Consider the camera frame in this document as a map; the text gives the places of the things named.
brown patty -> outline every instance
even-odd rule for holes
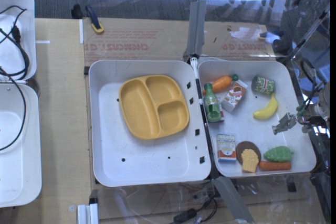
[[[242,153],[244,150],[253,150],[258,155],[259,161],[261,161],[261,153],[258,147],[250,141],[242,141],[236,146],[237,160],[240,164],[243,164]]]

green bottle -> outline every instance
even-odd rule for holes
[[[211,83],[206,83],[204,85],[204,89],[204,107],[206,117],[209,122],[217,122],[221,119],[217,96],[212,92]]]

yellow banana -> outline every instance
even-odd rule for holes
[[[253,112],[253,117],[259,120],[265,120],[271,117],[278,108],[278,101],[275,99],[274,93],[271,94],[271,99],[268,101],[267,105],[260,110]]]

green can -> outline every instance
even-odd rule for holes
[[[252,89],[271,95],[275,90],[275,82],[264,77],[255,76],[252,81]]]

white plastic tray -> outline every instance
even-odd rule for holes
[[[35,2],[34,0],[0,0],[0,11],[3,11],[12,5],[27,9],[19,16],[16,25],[20,30],[21,46],[28,54],[30,60],[28,73],[24,78],[28,79],[36,72]],[[16,16],[20,12],[20,9],[13,7],[0,14],[0,28],[4,32],[9,33],[13,27]],[[4,37],[5,36],[0,33],[0,40]],[[24,60],[21,53],[8,39],[0,44],[0,66],[6,70],[7,73],[15,73],[24,68]],[[13,78],[18,79],[19,77],[20,75],[14,76]],[[0,80],[8,80],[8,78],[0,75]]]
[[[198,67],[202,87],[224,75],[238,74],[239,79],[248,85],[248,89],[231,112],[224,110],[224,123],[209,123],[212,147],[214,149],[217,169],[227,177],[248,177],[270,174],[300,173],[311,171],[316,164],[316,156],[309,135],[302,132],[302,125],[297,123],[293,128],[273,134],[272,125],[277,125],[287,112],[296,114],[297,97],[287,68],[276,61],[204,61]],[[259,75],[275,81],[275,96],[279,107],[276,113],[267,120],[256,120],[253,112],[263,108],[269,96],[256,94],[251,90],[254,76]],[[228,89],[216,93],[220,99]],[[216,135],[233,134],[236,145],[241,141],[251,141],[258,146],[261,154],[278,146],[288,146],[293,152],[291,170],[262,171],[255,173],[242,172],[241,164],[236,162],[218,162],[216,156]]]
[[[20,206],[40,193],[41,153],[36,92],[20,85],[27,104],[26,121],[18,140],[0,151],[0,207]],[[20,130],[23,100],[13,84],[0,84],[0,148],[8,145]]]
[[[125,81],[149,74],[165,74],[177,82],[191,117],[188,126],[174,135],[140,140],[128,130],[117,99]],[[93,170],[100,183],[108,187],[174,183],[203,180],[209,175],[211,163],[202,114],[188,64],[101,60],[91,66],[89,84]]]

